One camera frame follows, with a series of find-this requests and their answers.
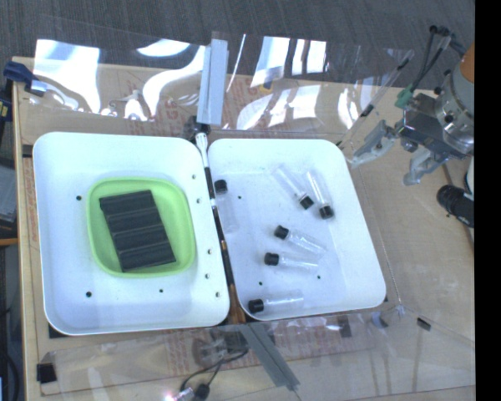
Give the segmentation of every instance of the clear plastic tube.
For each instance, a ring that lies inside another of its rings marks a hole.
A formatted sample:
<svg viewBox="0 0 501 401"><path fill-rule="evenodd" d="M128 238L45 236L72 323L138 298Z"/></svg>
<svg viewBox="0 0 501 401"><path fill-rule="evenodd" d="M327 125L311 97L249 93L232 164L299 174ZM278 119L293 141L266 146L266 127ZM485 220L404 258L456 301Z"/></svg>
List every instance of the clear plastic tube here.
<svg viewBox="0 0 501 401"><path fill-rule="evenodd" d="M310 181L311 188L319 204L319 215L323 220L331 219L334 216L334 210L329 199L330 194L322 177L319 173L309 170L306 172L306 178Z"/></svg>
<svg viewBox="0 0 501 401"><path fill-rule="evenodd" d="M308 195L300 180L298 180L283 164L277 166L271 174L278 185L305 210L314 204L313 199Z"/></svg>
<svg viewBox="0 0 501 401"><path fill-rule="evenodd" d="M290 230L283 226L277 226L275 229L275 236L289 242L299 249L310 252L315 256L322 256L326 252L326 247L317 239L307 235L306 233L302 233L301 231Z"/></svg>
<svg viewBox="0 0 501 401"><path fill-rule="evenodd" d="M304 296L301 290L277 292L262 298L250 300L248 308L250 313L280 312L294 310L302 307Z"/></svg>
<svg viewBox="0 0 501 401"><path fill-rule="evenodd" d="M314 256L295 256L281 252L267 252L264 255L264 263L267 266L285 267L301 271L315 271L319 267L318 257Z"/></svg>
<svg viewBox="0 0 501 401"><path fill-rule="evenodd" d="M225 180L217 180L214 183L215 201L220 214L220 222L225 233L231 233L239 229L237 214L233 202L233 196L228 192Z"/></svg>

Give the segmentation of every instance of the gray carpet floor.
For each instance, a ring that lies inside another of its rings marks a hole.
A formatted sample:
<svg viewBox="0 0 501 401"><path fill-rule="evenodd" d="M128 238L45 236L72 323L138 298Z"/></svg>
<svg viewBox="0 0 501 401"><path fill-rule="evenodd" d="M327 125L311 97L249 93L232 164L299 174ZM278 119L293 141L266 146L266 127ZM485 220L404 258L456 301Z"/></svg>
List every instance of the gray carpet floor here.
<svg viewBox="0 0 501 401"><path fill-rule="evenodd" d="M5 63L15 55L33 56L37 39L49 34L101 48L116 46L105 28L200 44L210 41L212 31L280 35L352 46L411 48L419 61L431 25L449 28L469 46L475 38L474 0L0 0L0 86ZM456 62L456 54L444 53L420 87L438 86L443 72ZM406 86L418 69L412 63L396 85ZM11 125L6 128L2 154L13 156ZM0 249L0 313L6 307L4 287ZM1 319L0 348L6 347ZM0 374L6 367L0 358Z"/></svg>

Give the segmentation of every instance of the green connector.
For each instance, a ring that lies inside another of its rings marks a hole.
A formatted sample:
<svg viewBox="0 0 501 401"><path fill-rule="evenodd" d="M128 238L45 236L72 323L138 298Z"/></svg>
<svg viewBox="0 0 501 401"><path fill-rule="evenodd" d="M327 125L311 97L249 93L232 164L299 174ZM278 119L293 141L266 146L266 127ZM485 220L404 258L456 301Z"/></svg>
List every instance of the green connector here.
<svg viewBox="0 0 501 401"><path fill-rule="evenodd" d="M414 92L410 90L412 84L409 84L405 89L403 89L399 94L397 94L397 101L395 106L399 109L405 109L407 107L408 101L412 99Z"/></svg>

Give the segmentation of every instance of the green container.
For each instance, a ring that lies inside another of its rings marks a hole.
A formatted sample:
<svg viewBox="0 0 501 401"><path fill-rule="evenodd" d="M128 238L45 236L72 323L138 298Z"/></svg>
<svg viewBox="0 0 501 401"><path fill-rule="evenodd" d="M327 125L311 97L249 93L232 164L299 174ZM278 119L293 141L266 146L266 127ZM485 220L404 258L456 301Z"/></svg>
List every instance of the green container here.
<svg viewBox="0 0 501 401"><path fill-rule="evenodd" d="M100 198L150 190L175 254L173 263L123 272L109 228L100 209ZM159 277L174 275L195 259L195 233L185 193L175 184L157 178L106 178L95 183L87 197L87 227L94 260L117 277Z"/></svg>

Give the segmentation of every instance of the vial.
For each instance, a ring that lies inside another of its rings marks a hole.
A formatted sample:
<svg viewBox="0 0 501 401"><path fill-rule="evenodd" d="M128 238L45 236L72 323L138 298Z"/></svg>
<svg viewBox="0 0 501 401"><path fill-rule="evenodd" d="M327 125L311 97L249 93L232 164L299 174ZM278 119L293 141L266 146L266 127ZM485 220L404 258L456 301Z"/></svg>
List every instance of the vial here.
<svg viewBox="0 0 501 401"><path fill-rule="evenodd" d="M319 215L323 220L328 220L334 216L334 210L330 203L330 195L326 192L326 185L323 179L315 171L307 171L306 178L310 181L311 189L314 192L319 204Z"/></svg>
<svg viewBox="0 0 501 401"><path fill-rule="evenodd" d="M278 292L266 295L262 298L249 300L250 313L260 312L284 312L302 307L304 297L301 290Z"/></svg>
<svg viewBox="0 0 501 401"><path fill-rule="evenodd" d="M286 229L283 226L277 226L274 232L275 236L293 246L310 252L315 256L322 256L326 252L326 247L323 246L317 239L308 236L306 233L300 231Z"/></svg>
<svg viewBox="0 0 501 401"><path fill-rule="evenodd" d="M295 199L305 210L310 208L314 201L308 195L300 180L292 174L283 164L277 166L271 174L278 185L293 199Z"/></svg>
<svg viewBox="0 0 501 401"><path fill-rule="evenodd" d="M223 226L223 231L231 233L239 228L238 220L235 213L233 197L228 193L228 185L226 180L217 180L214 183L215 201L219 210L220 222Z"/></svg>
<svg viewBox="0 0 501 401"><path fill-rule="evenodd" d="M264 255L264 263L267 266L278 266L292 268L301 271L314 271L318 265L318 260L311 256L294 256L293 254L276 254L274 252L267 252Z"/></svg>

